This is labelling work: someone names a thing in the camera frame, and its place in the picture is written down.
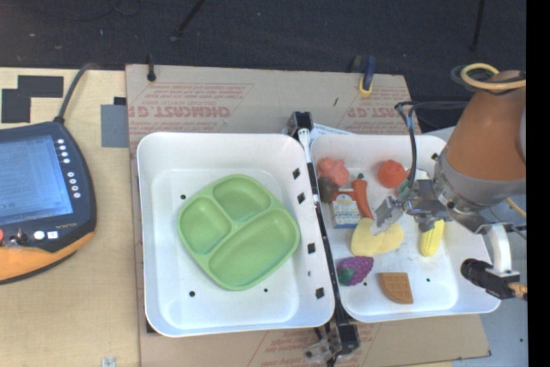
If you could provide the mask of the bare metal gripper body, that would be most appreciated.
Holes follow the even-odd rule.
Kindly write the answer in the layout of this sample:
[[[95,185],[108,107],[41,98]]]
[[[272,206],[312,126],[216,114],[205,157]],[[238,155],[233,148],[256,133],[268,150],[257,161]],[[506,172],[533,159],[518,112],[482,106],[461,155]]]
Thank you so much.
[[[404,205],[405,213],[418,224],[418,217],[433,216],[444,222],[455,222],[474,234],[487,234],[491,223],[480,211],[482,205],[464,199],[441,180],[417,180]]]

